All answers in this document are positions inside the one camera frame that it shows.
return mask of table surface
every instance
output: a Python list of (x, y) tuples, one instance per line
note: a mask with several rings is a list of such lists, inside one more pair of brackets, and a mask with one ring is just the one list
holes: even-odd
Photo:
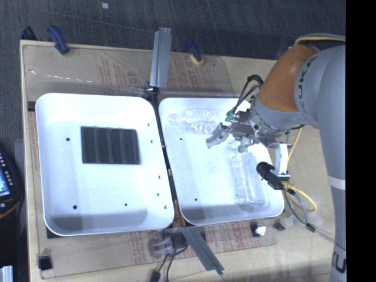
[[(48, 239), (45, 235), (41, 185), (38, 183), (35, 115), (28, 110), (30, 103), (48, 92), (134, 94), (137, 87), (150, 78), (152, 51), (84, 45), (69, 47), (67, 55), (60, 55), (50, 42), (22, 40), (20, 44), (29, 280), (148, 281), (150, 272), (160, 262), (132, 263), (126, 267), (93, 269), (68, 275), (69, 270), (61, 266), (58, 269), (59, 265), (51, 270), (41, 271), (38, 268), (38, 257), (45, 254), (55, 254), (57, 260), (63, 254), (69, 254), (70, 262), (74, 262), (77, 268), (90, 268), (93, 244), (100, 244), (103, 240), (86, 236), (81, 236), (77, 241), (69, 237)], [(189, 54), (171, 54), (168, 87), (171, 95), (183, 91), (232, 97), (240, 93), (248, 76), (258, 74), (265, 80), (275, 64), (271, 60), (228, 56), (204, 55), (203, 58), (204, 64), (197, 67), (189, 61)], [(312, 233), (297, 222), (281, 231), (268, 227), (271, 234), (264, 242), (251, 241), (248, 247), (241, 249), (215, 251), (224, 267), (222, 276), (215, 271), (206, 271), (197, 257), (186, 255), (173, 262), (170, 281), (327, 281), (333, 252), (330, 238), (334, 235), (334, 212), (318, 130), (309, 126), (303, 128), (288, 167), (291, 182), (306, 192), (317, 205), (317, 211), (309, 214), (310, 223), (329, 237), (323, 237), (319, 230)], [(292, 222), (291, 217), (282, 219)], [(103, 243), (116, 244), (119, 240), (115, 235), (106, 241)], [(74, 248), (78, 246), (79, 254), (75, 259)], [(89, 257), (82, 260), (80, 256)], [(97, 259), (106, 263), (106, 255), (97, 256)]]

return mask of robotic arm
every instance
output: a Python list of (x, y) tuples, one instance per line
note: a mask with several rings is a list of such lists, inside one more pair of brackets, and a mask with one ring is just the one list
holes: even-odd
[[(333, 39), (321, 34), (302, 39)], [(344, 38), (335, 38), (344, 42)], [(276, 141), (283, 133), (311, 125), (320, 131), (328, 182), (334, 203), (335, 245), (330, 282), (347, 280), (345, 212), (345, 45), (319, 51), (300, 43), (276, 62), (246, 111), (234, 112), (229, 126), (222, 123), (206, 140), (220, 144), (232, 134), (239, 152), (262, 143), (276, 149), (276, 165), (257, 165), (270, 186), (280, 189), (288, 180), (287, 144)]]

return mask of gray carpet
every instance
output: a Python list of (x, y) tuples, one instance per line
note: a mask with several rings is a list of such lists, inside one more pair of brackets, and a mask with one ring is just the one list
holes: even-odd
[[(345, 35), (346, 0), (0, 0), (0, 20), (0, 145), (13, 156), (22, 137), (19, 40), (28, 25), (44, 41), (55, 24), (68, 43), (138, 49), (153, 49), (154, 32), (167, 27), (172, 51), (187, 51), (191, 38), (203, 54), (278, 59), (301, 35)], [(0, 264), (16, 262), (6, 241)]]

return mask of plastic bottle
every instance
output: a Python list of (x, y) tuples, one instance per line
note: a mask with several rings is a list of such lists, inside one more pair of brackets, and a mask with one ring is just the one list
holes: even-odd
[(170, 114), (167, 121), (185, 132), (208, 135), (221, 121), (221, 113), (215, 109), (189, 108), (179, 114)]
[(265, 204), (263, 184), (256, 166), (256, 158), (249, 151), (237, 153), (231, 159), (235, 201), (243, 210), (255, 210)]

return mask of transparent bottle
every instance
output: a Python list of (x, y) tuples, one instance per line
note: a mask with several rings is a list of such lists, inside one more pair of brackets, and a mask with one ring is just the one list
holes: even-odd
[(221, 114), (215, 109), (188, 108), (179, 114), (170, 114), (167, 121), (185, 132), (208, 135), (221, 121)]
[(265, 204), (264, 187), (256, 166), (256, 158), (249, 151), (237, 153), (231, 159), (235, 201), (243, 210), (255, 210)]

